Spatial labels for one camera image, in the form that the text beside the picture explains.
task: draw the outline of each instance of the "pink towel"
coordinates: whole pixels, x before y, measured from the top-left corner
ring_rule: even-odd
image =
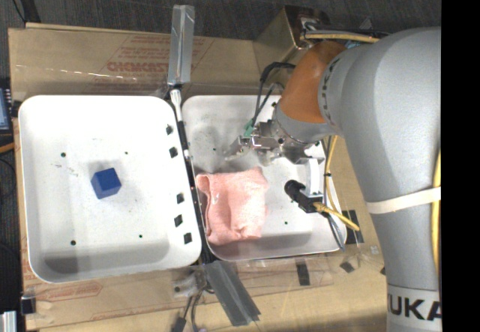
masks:
[[[196,185],[207,195],[207,239],[215,245],[262,236],[269,183],[260,167],[245,172],[201,174]]]

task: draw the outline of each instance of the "yellow cable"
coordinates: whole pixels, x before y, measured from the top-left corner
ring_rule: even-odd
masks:
[[[330,175],[330,164],[332,162],[332,155],[333,155],[333,152],[335,150],[335,145],[337,144],[337,140],[338,140],[338,136],[333,136],[331,138],[330,149],[328,150],[327,160],[325,161],[325,188],[326,188],[326,191],[327,191],[328,200],[330,200],[330,203],[332,203],[332,205],[333,205],[333,198],[332,198],[332,192],[330,190],[330,181],[329,181],[329,179],[331,177],[331,175]],[[353,229],[354,231],[360,231],[359,226],[357,226],[348,217],[345,217],[344,215],[342,215],[341,213],[339,213],[335,209],[329,208],[329,207],[327,207],[326,205],[324,205],[320,202],[315,202],[313,204],[313,206],[315,207],[315,209],[318,212],[327,212],[329,214],[333,214],[336,217],[338,217],[341,221],[343,221],[347,227]]]
[[[0,154],[3,154],[4,152],[7,152],[7,151],[10,151],[10,150],[14,149],[14,146],[15,146],[15,144],[13,144],[13,143],[3,145],[2,147],[0,147]]]
[[[313,204],[315,209],[318,212],[326,212],[327,214],[332,214],[338,217],[341,221],[345,223],[345,225],[354,231],[360,231],[360,227],[357,226],[353,221],[351,221],[348,217],[345,217],[342,215],[340,212],[337,212],[335,209],[331,209],[330,207],[327,207],[325,204],[322,204],[321,202],[315,202]]]
[[[371,37],[361,34],[305,34],[302,36],[303,39],[343,39],[343,40],[354,40],[362,41],[365,43],[376,43],[378,40],[377,37]]]
[[[433,188],[440,187],[442,183],[441,173],[441,151],[438,152],[436,159],[435,173],[433,174]],[[435,269],[438,274],[439,270],[439,241],[440,241],[440,200],[436,200],[432,203],[432,215],[431,215],[431,228],[432,228],[432,248],[433,248],[433,261],[435,263]]]

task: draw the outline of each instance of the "cardboard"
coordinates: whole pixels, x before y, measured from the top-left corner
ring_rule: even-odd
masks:
[[[28,24],[8,30],[12,99],[166,93],[170,35]],[[194,37],[191,82],[257,84],[249,40]]]
[[[123,61],[120,56],[141,53],[127,49],[130,47],[154,46],[155,56],[168,59],[167,52],[161,51],[169,48],[168,36],[38,24],[29,24],[27,29],[10,29],[13,99],[22,101],[36,94],[157,94],[166,80],[167,69],[136,76],[132,70],[119,71],[127,82],[119,82],[121,78],[116,76],[121,75],[110,75],[106,70],[109,62]],[[184,97],[257,92],[260,72],[251,41],[196,37],[194,43],[192,83],[185,86]],[[138,88],[132,92],[134,78]],[[61,285],[45,283],[35,276],[28,260],[16,119],[13,129],[24,297],[36,300],[35,313],[25,317],[27,330],[169,331],[187,300],[176,297],[173,281],[185,278],[190,268]],[[305,331],[305,326],[312,325],[371,327],[384,322],[386,285],[380,273],[383,258],[343,141],[337,144],[331,170],[342,209],[357,212],[364,243],[348,246],[347,253],[237,263],[238,275],[262,312],[262,324],[270,331],[286,331],[284,327],[288,331]],[[299,282],[299,259],[310,274],[308,289]],[[351,274],[341,268],[344,262],[353,267]],[[208,328],[230,325],[214,295],[203,296],[200,303],[199,325]],[[351,331],[376,331],[362,328]],[[257,330],[254,326],[236,329]]]

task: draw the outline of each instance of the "blue cube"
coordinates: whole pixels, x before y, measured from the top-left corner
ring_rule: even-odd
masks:
[[[114,168],[96,172],[91,180],[91,185],[99,199],[115,195],[122,186]]]

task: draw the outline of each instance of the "white strap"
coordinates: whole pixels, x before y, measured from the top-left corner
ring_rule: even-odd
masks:
[[[382,202],[366,202],[366,204],[368,212],[371,214],[387,214],[389,212],[399,211],[400,209],[436,202],[437,200],[441,200],[441,198],[441,187],[437,187],[389,200],[383,200]]]

